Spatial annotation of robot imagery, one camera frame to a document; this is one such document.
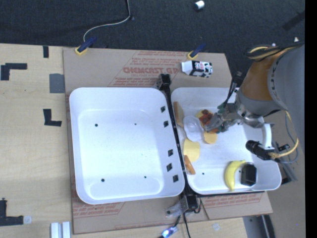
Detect white plastic tray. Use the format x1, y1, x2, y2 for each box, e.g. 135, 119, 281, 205
170, 87, 283, 196
68, 87, 186, 205

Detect tan bread slice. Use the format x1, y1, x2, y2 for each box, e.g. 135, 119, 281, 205
172, 101, 185, 128

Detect black can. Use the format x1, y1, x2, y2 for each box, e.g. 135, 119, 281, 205
240, 162, 258, 187

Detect black cylinder on white bracket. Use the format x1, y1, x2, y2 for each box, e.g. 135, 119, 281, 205
245, 122, 276, 161

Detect yellow banana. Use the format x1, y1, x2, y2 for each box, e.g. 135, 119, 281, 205
224, 160, 247, 192

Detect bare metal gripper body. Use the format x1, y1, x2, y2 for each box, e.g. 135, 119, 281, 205
217, 103, 264, 129

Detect yellow pizza slice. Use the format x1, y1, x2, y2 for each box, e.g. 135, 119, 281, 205
195, 109, 220, 145

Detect black block with thin wires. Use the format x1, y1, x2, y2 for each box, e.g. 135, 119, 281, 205
181, 193, 199, 212
157, 73, 172, 91

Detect white black milk carton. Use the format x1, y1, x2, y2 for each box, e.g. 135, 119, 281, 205
181, 60, 213, 79

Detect orange carrot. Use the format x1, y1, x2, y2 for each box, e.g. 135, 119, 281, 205
183, 155, 197, 176

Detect brown cardboard board red print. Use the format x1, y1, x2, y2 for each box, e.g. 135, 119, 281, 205
62, 48, 273, 235

